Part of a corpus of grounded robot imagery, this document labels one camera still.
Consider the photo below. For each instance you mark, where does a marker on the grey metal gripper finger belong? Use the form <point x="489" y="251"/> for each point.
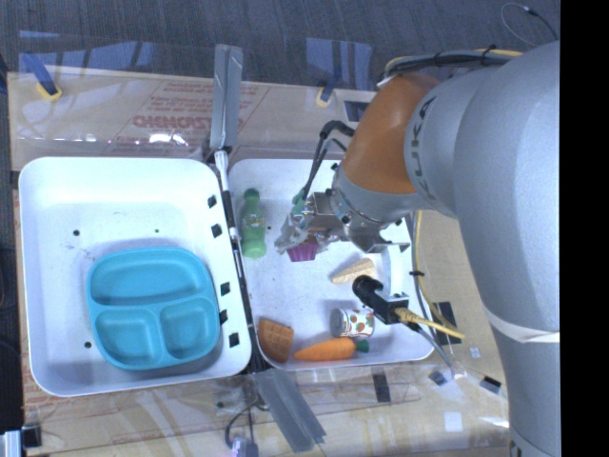
<point x="328" y="240"/>
<point x="290" y="231"/>

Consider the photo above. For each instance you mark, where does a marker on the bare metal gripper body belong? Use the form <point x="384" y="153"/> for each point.
<point x="333" y="214"/>

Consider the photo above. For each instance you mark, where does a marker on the purple cupcake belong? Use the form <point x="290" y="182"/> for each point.
<point x="301" y="251"/>

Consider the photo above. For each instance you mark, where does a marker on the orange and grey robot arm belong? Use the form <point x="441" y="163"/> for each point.
<point x="504" y="169"/>

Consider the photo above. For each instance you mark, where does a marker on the green bottle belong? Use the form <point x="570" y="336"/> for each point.
<point x="253" y="229"/>

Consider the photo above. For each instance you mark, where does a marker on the beige wedge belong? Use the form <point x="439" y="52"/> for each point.
<point x="354" y="270"/>

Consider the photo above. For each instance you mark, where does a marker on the white plastic tray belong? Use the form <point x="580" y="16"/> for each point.
<point x="295" y="298"/>
<point x="123" y="198"/>

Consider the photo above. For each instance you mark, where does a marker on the white can strawberry print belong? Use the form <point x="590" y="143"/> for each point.
<point x="354" y="323"/>

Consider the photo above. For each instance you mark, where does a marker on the brown waffle biscuit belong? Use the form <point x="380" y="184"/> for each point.
<point x="275" y="340"/>

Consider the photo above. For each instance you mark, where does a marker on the orange carrot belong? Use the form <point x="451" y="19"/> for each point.
<point x="326" y="350"/>

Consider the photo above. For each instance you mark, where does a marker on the blue divided plate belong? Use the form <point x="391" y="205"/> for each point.
<point x="152" y="307"/>

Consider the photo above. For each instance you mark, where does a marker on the brown cardboard board red print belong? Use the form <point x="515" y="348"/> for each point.
<point x="119" y="117"/>

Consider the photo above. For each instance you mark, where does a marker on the black cylinder on white bracket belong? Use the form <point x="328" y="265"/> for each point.
<point x="376" y="298"/>

